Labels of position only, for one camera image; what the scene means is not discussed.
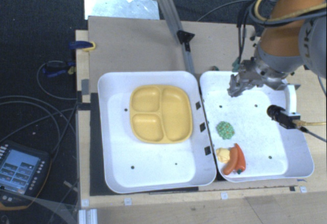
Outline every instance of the blue screen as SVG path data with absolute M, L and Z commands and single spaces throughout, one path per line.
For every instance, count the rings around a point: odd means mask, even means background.
M 10 150 L 0 166 L 0 184 L 6 190 L 25 194 L 39 163 L 39 158 Z

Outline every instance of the white tray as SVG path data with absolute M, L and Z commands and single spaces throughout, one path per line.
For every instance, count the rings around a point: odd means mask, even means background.
M 272 104 L 285 108 L 289 93 L 264 86 L 232 98 L 227 93 L 231 74 L 208 71 L 200 78 L 214 149 L 233 147 L 237 143 L 245 155 L 246 170 L 243 173 L 232 172 L 225 176 L 222 173 L 225 164 L 218 161 L 220 174 L 231 182 L 311 175 L 314 164 L 304 134 L 281 127 L 267 115 L 267 108 Z M 235 130 L 230 140 L 223 140 L 217 133 L 216 126 L 221 121 L 229 122 Z
M 189 96 L 193 132 L 181 143 L 151 144 L 138 140 L 131 129 L 129 111 L 133 90 L 163 84 L 183 89 Z M 198 83 L 185 71 L 112 72 L 98 82 L 105 180 L 117 193 L 193 187 L 210 184 L 216 165 L 205 122 Z

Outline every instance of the yellow plate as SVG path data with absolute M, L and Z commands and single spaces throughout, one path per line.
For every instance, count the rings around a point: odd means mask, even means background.
M 130 98 L 130 123 L 134 135 L 149 143 L 177 143 L 192 134 L 188 95 L 170 85 L 145 85 Z

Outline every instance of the black floor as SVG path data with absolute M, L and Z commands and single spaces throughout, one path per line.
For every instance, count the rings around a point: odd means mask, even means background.
M 194 21 L 212 8 L 232 1 L 236 0 L 175 0 L 175 4 L 182 20 Z M 235 4 L 222 8 L 203 21 L 235 23 L 240 7 L 240 4 Z M 87 29 L 83 0 L 0 0 L 0 139 L 27 123 L 47 116 L 35 104 L 51 113 L 55 112 L 37 100 L 10 96 L 36 98 L 58 110 L 74 107 L 74 100 L 64 101 L 42 92 L 38 87 L 36 74 L 38 68 L 48 61 L 74 59 L 74 51 L 68 49 L 68 43 L 74 40 L 77 29 Z M 74 75 L 62 74 L 47 78 L 41 74 L 40 82 L 54 95 L 76 97 Z M 64 112 L 66 117 L 70 113 L 71 111 Z M 59 116 L 56 119 L 60 132 L 63 133 L 66 121 Z M 74 117 L 71 123 L 75 126 Z M 13 134 L 9 139 L 51 152 L 58 142 L 58 133 L 54 122 L 48 118 Z M 60 202 L 64 198 L 63 202 L 72 205 L 69 206 L 72 209 L 77 194 L 71 191 L 65 197 L 69 188 L 63 182 L 73 184 L 76 180 L 76 140 L 73 131 L 68 128 L 39 198 L 53 202 Z M 0 211 L 0 223 L 5 223 L 6 218 L 9 223 L 48 223 L 52 214 L 44 206 L 34 203 L 26 210 Z M 50 223 L 61 223 L 61 219 L 54 217 Z

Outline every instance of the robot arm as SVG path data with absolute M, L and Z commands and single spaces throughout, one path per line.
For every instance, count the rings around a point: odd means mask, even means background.
M 271 18 L 278 19 L 322 3 L 324 0 L 278 0 Z M 244 60 L 238 74 L 231 76 L 228 94 L 236 97 L 244 90 L 264 84 L 284 90 L 287 85 L 283 80 L 301 65 L 326 78 L 326 15 L 265 28 L 254 56 Z

